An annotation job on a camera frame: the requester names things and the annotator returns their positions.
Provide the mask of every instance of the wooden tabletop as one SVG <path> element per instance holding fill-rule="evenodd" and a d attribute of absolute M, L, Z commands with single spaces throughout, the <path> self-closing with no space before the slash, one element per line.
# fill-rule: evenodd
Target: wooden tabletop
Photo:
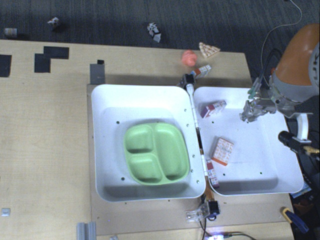
<path fill-rule="evenodd" d="M 51 73 L 34 73 L 35 54 L 43 54 L 44 46 L 69 47 L 69 59 L 51 59 Z M 87 118 L 90 64 L 104 60 L 107 83 L 176 85 L 191 71 L 181 64 L 182 53 L 0 40 L 0 55 L 12 56 L 10 76 L 0 78 L 0 208 L 11 209 L 9 217 L 0 217 L 1 239 L 73 240 L 77 223 L 92 220 Z M 200 85 L 250 87 L 243 53 L 220 52 L 210 59 L 196 53 L 198 67 L 212 67 Z M 210 223 L 209 232 L 242 231 L 259 240 L 293 239 L 290 225 L 279 212 L 282 206 L 292 208 L 288 194 L 228 197 L 227 201 L 215 197 L 223 223 Z M 201 236 L 198 226 L 118 235 L 119 240 L 196 240 Z"/>

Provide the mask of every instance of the small box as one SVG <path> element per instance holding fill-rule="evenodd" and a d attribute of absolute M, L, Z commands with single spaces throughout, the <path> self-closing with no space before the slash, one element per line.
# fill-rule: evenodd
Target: small box
<path fill-rule="evenodd" d="M 211 115 L 221 112 L 226 107 L 226 105 L 227 103 L 225 100 L 215 102 L 213 104 L 205 106 L 205 108 L 201 111 L 200 115 L 202 118 L 208 118 Z"/>
<path fill-rule="evenodd" d="M 208 75 L 210 70 L 211 70 L 211 66 L 206 65 L 206 66 L 199 67 L 195 70 L 192 70 L 190 74 L 193 75 L 195 79 L 204 78 L 206 75 Z"/>
<path fill-rule="evenodd" d="M 219 188 L 217 174 L 211 160 L 206 161 L 206 168 L 208 169 L 208 177 L 212 187 L 214 187 L 215 189 Z"/>
<path fill-rule="evenodd" d="M 223 166 L 226 166 L 228 164 L 233 147 L 233 143 L 223 138 L 219 138 L 211 159 Z"/>

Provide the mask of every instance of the clear plastic object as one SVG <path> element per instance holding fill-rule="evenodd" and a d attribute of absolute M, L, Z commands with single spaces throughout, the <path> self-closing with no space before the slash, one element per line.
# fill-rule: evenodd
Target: clear plastic object
<path fill-rule="evenodd" d="M 199 222 L 200 220 L 202 220 L 210 215 L 208 202 L 201 204 L 195 210 L 186 210 L 185 213 L 186 213 L 185 219 L 187 222 L 189 222 L 189 223 Z"/>

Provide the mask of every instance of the green divided plate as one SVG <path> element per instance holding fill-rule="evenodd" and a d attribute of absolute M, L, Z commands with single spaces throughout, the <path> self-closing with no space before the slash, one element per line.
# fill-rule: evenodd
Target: green divided plate
<path fill-rule="evenodd" d="M 129 128 L 124 152 L 131 176 L 143 185 L 162 185 L 182 180 L 190 164 L 182 133 L 169 123 L 145 123 Z"/>

